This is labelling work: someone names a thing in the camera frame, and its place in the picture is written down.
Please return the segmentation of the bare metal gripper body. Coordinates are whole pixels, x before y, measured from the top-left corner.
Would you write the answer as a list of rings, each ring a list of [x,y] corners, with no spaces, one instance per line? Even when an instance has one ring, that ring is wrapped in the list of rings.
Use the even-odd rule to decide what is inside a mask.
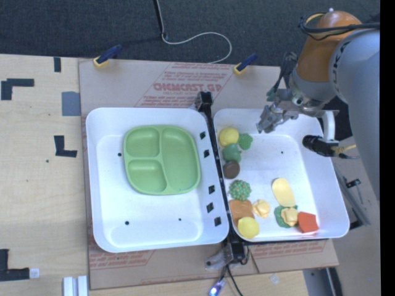
[[[321,118],[324,116],[324,102],[312,99],[298,89],[277,89],[271,92],[271,113],[282,120],[296,119],[299,114]]]

